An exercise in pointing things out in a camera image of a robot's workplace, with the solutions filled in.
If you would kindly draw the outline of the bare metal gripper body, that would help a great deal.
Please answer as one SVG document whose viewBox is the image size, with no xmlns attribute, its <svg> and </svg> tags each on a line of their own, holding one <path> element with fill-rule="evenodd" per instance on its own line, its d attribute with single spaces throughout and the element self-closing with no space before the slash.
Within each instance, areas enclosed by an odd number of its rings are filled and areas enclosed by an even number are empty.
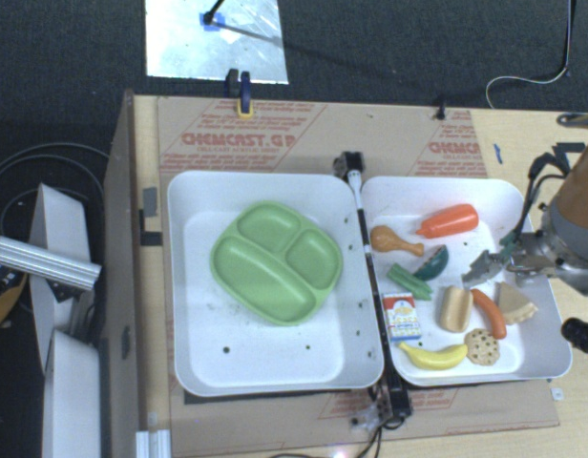
<svg viewBox="0 0 588 458">
<path fill-rule="evenodd" d="M 524 233 L 507 270 L 521 280 L 540 275 L 559 279 L 588 297 L 588 237 L 563 239 L 549 231 Z"/>
</svg>

